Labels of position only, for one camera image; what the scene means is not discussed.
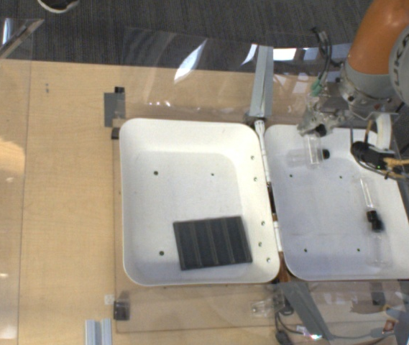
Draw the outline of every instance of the wooden surface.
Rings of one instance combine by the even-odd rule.
[[[12,89],[29,75],[26,65],[11,62],[2,70],[5,77],[0,78],[11,80],[0,80],[0,100],[24,98],[19,89]],[[112,317],[112,305],[104,299],[115,294],[114,159],[111,130],[103,124],[104,93],[125,87],[129,116],[170,116],[171,108],[181,105],[188,109],[178,117],[241,121],[247,110],[252,74],[196,72],[175,85],[174,76],[171,69],[32,63],[28,129],[26,122],[19,121],[0,133],[0,146],[4,146],[0,147],[4,150],[0,177],[6,176],[5,169],[7,175],[13,172],[24,180],[20,345],[84,344],[86,319]],[[274,109],[295,122],[310,79],[278,79]],[[0,106],[0,120],[6,123],[14,115],[27,118],[15,112],[16,104],[10,105]],[[201,109],[197,114],[192,112],[196,107]],[[27,142],[14,132],[27,135]],[[0,219],[17,222],[22,218],[22,187],[11,188],[15,209],[4,210]],[[15,239],[12,246],[20,248],[18,231],[11,239]],[[11,251],[0,243],[0,262],[7,261],[8,254]],[[10,259],[9,265],[19,274],[19,262],[13,254]],[[18,295],[18,280],[13,279],[17,277],[11,280],[16,285],[13,294]],[[155,311],[155,303],[150,310]],[[114,326],[114,344],[270,345],[277,343],[274,334],[271,326],[128,334],[116,332]]]

